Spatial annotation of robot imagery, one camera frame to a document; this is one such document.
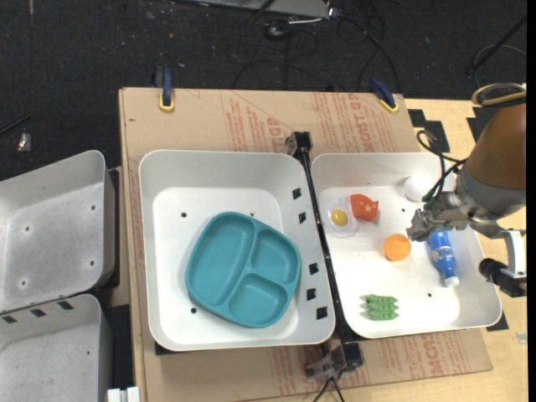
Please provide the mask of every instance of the white tray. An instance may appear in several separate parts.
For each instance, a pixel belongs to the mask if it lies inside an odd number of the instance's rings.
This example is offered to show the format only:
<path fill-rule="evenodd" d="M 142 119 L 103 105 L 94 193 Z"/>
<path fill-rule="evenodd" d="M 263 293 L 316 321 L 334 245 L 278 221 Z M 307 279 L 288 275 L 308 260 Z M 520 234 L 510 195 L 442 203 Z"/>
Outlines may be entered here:
<path fill-rule="evenodd" d="M 438 158 L 425 152 L 326 154 L 312 163 L 312 178 L 320 207 L 327 198 L 362 193 L 379 201 L 376 222 L 359 221 L 352 237 L 335 237 L 326 228 L 343 314 L 348 325 L 365 338 L 385 338 L 423 332 L 486 327 L 502 314 L 495 285 L 478 271 L 484 258 L 472 229 L 451 231 L 460 285 L 444 287 L 432 265 L 426 244 L 412 242 L 405 260 L 386 260 L 384 240 L 391 234 L 406 235 L 411 218 L 422 203 L 408 200 L 404 182 L 410 176 L 426 176 L 430 186 L 441 174 Z M 449 190 L 453 178 L 446 182 Z M 372 321 L 366 317 L 365 296 L 398 298 L 399 317 Z"/>
<path fill-rule="evenodd" d="M 316 344 L 332 335 L 335 317 L 322 247 L 305 171 L 296 159 L 280 153 L 155 151 L 142 159 L 140 186 L 149 325 L 157 343 L 191 351 Z M 205 225 L 229 211 L 253 215 L 300 251 L 298 287 L 272 326 L 234 324 L 188 296 L 185 272 L 192 248 Z"/>
<path fill-rule="evenodd" d="M 104 402 L 111 330 L 92 295 L 0 316 L 0 400 Z"/>
<path fill-rule="evenodd" d="M 0 182 L 0 313 L 106 283 L 115 259 L 114 202 L 98 151 Z"/>

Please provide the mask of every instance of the wooden surface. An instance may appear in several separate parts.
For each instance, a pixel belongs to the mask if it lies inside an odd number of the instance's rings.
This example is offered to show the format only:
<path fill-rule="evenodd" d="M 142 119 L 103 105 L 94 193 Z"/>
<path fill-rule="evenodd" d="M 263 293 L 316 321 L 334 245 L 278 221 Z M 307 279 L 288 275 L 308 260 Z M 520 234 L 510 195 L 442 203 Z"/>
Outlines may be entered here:
<path fill-rule="evenodd" d="M 468 117 L 473 117 L 472 103 L 469 101 L 450 100 L 406 100 L 408 109 L 419 109 L 425 113 L 430 121 L 441 121 L 445 128 L 446 137 L 451 146 L 450 155 L 463 158 L 469 155 L 474 147 L 471 130 L 467 123 Z M 123 153 L 123 167 L 128 157 L 123 127 L 125 121 L 121 120 L 121 139 Z M 131 201 L 131 189 L 127 176 L 125 182 L 125 201 Z M 131 208 L 126 207 L 126 221 L 132 219 Z M 502 224 L 506 227 L 526 228 L 525 209 L 505 219 Z M 134 240 L 131 229 L 127 228 L 128 251 L 134 251 Z M 488 257 L 506 261 L 506 248 L 500 240 L 488 240 L 479 236 L 484 253 Z M 142 325 L 140 322 L 140 305 L 138 282 L 135 261 L 129 260 L 131 323 L 133 338 L 134 376 L 138 386 L 142 389 L 144 402 L 158 402 L 147 400 L 145 395 L 145 364 L 143 359 Z M 348 401 L 372 402 L 435 402 L 446 399 L 470 401 L 512 401 L 523 402 L 528 400 L 528 345 L 526 336 L 527 325 L 527 298 L 510 298 L 500 293 L 503 310 L 508 321 L 509 329 L 489 332 L 482 329 L 482 335 L 487 345 L 493 370 L 484 373 L 463 374 L 436 379 L 422 379 L 397 384 L 382 384 L 343 390 L 343 397 Z M 207 386 L 210 386 L 210 377 L 207 377 Z M 283 398 L 274 398 L 280 402 L 306 402 L 313 401 L 316 394 L 299 394 Z M 334 391 L 327 392 L 321 400 L 339 400 Z"/>

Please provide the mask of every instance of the orange ball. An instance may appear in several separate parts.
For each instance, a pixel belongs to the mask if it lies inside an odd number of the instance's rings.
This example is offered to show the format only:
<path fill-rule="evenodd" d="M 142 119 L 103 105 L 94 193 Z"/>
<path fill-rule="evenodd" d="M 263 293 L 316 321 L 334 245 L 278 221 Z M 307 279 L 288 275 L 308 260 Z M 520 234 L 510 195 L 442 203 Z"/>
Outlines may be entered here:
<path fill-rule="evenodd" d="M 389 260 L 403 260 L 410 252 L 411 241 L 403 234 L 392 234 L 384 241 L 385 257 Z"/>

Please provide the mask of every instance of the teal plate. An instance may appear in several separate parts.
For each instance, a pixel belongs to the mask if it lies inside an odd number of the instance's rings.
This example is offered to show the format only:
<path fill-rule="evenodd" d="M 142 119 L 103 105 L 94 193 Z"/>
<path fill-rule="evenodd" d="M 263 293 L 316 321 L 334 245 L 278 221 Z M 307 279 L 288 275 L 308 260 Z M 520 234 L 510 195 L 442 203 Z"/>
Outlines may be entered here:
<path fill-rule="evenodd" d="M 302 268 L 294 243 L 244 214 L 213 217 L 186 269 L 189 295 L 202 307 L 246 327 L 269 327 L 285 314 Z"/>

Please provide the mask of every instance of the black fabric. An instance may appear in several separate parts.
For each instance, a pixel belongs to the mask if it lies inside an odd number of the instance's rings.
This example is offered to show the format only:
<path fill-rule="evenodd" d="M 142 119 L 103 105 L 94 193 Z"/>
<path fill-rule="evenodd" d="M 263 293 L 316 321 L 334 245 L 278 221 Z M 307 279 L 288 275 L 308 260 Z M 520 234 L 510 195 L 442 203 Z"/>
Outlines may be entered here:
<path fill-rule="evenodd" d="M 150 86 L 158 65 L 172 68 L 179 88 L 366 91 L 375 76 L 408 97 L 468 100 L 475 56 L 528 6 L 332 2 L 347 18 L 295 24 L 269 40 L 264 26 L 281 15 L 167 0 L 33 0 L 30 16 L 29 0 L 0 0 L 0 126 L 31 111 L 0 134 L 0 180 L 88 149 L 120 165 L 117 92 Z M 524 24 L 479 68 L 478 82 L 526 82 L 526 51 Z M 24 132 L 29 152 L 18 150 Z"/>

